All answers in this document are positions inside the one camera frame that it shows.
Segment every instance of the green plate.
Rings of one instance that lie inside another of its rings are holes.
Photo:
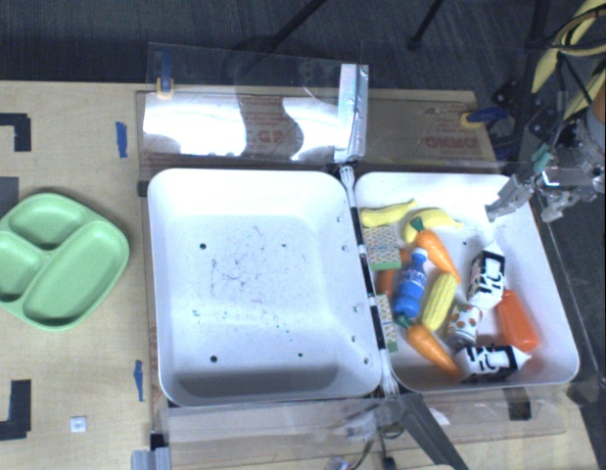
[[[40,329],[67,330],[109,294],[128,241],[86,206],[33,195],[0,220],[0,306]]]

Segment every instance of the yellow corn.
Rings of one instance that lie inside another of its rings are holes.
[[[422,311],[422,325],[432,332],[440,328],[448,315],[456,289],[457,279],[452,273],[438,276]]]

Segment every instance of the blue bottle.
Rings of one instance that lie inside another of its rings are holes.
[[[394,312],[406,318],[415,318],[420,312],[420,300],[427,285],[427,273],[424,271],[424,262],[428,253],[416,248],[411,254],[411,265],[400,275],[398,290],[394,299]]]

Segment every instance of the table top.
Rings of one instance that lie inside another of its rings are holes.
[[[136,192],[136,93],[147,87],[0,81],[0,113],[27,114],[32,122],[30,152],[14,152],[13,127],[0,126],[0,176],[19,179],[20,200],[42,191],[76,199],[117,225],[130,245],[128,265],[110,294],[69,331],[37,329],[0,308],[0,421],[8,415],[11,381],[29,379],[32,385],[31,430],[25,439],[0,442],[0,469],[30,468],[31,461],[35,468],[128,468],[132,451],[149,447],[151,378],[144,374],[144,401],[133,378],[136,360],[144,371],[151,364],[142,199]],[[117,122],[126,126],[125,158],[118,152]],[[563,428],[557,433],[488,442],[457,437],[457,450],[474,469],[596,468],[578,407],[563,394],[556,403]],[[70,431],[76,416],[86,417],[85,432]],[[431,465],[420,448],[397,443],[389,449],[399,468]],[[186,456],[173,467],[208,468],[192,462],[191,451]],[[243,462],[235,464],[241,468]],[[245,468],[326,464],[324,458]],[[378,454],[360,468],[381,468]]]

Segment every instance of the banana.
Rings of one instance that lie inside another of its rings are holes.
[[[432,209],[424,209],[416,213],[404,227],[404,231],[402,234],[403,240],[407,244],[411,244],[418,234],[418,230],[416,230],[411,222],[414,218],[419,217],[422,220],[422,224],[425,228],[435,228],[436,226],[452,226],[454,228],[463,228],[463,223],[459,221],[455,221],[446,211],[443,211],[439,208]]]
[[[376,226],[385,226],[399,222],[409,211],[417,207],[415,200],[410,200],[404,204],[395,204],[380,209],[362,209],[359,213],[361,224],[366,228],[374,228]]]

